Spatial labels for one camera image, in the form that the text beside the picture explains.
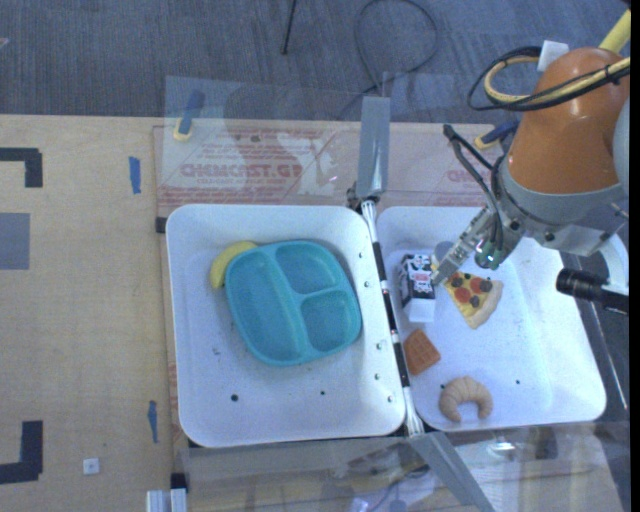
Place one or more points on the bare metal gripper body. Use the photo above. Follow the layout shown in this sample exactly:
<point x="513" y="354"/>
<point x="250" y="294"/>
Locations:
<point x="570" y="240"/>

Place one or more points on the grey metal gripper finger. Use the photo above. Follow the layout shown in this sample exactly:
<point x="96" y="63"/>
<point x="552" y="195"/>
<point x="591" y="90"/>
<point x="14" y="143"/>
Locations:
<point x="451" y="265"/>
<point x="442" y="251"/>

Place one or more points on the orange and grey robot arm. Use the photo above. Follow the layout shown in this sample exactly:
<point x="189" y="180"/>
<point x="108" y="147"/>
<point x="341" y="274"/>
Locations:
<point x="565" y="135"/>

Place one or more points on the pizza slice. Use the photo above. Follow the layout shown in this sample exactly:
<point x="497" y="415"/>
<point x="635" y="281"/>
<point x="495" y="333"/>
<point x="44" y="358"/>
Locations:
<point x="472" y="297"/>

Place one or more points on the black and white milk carton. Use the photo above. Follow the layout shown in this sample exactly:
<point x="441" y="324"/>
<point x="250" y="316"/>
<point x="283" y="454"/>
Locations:
<point x="416" y="285"/>

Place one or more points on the orange waffle biscuit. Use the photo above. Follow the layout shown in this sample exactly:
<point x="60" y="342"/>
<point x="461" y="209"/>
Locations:
<point x="421" y="352"/>

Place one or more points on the white plastic tray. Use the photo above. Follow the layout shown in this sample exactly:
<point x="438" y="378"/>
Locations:
<point x="280" y="400"/>
<point x="540" y="350"/>

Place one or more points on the tan croissant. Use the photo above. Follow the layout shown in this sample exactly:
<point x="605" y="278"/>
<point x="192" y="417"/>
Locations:
<point x="465" y="392"/>

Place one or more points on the blue divided plate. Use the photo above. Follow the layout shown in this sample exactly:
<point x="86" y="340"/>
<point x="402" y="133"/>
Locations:
<point x="280" y="310"/>

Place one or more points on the brown cardboard board, red print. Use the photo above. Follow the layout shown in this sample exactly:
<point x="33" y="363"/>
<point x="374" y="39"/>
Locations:
<point x="240" y="172"/>

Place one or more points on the yellow banana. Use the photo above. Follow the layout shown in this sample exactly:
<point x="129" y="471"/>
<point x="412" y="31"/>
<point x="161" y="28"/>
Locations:
<point x="220" y="265"/>

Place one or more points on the black cylinder on white bracket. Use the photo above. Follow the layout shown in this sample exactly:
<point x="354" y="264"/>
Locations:
<point x="580" y="284"/>

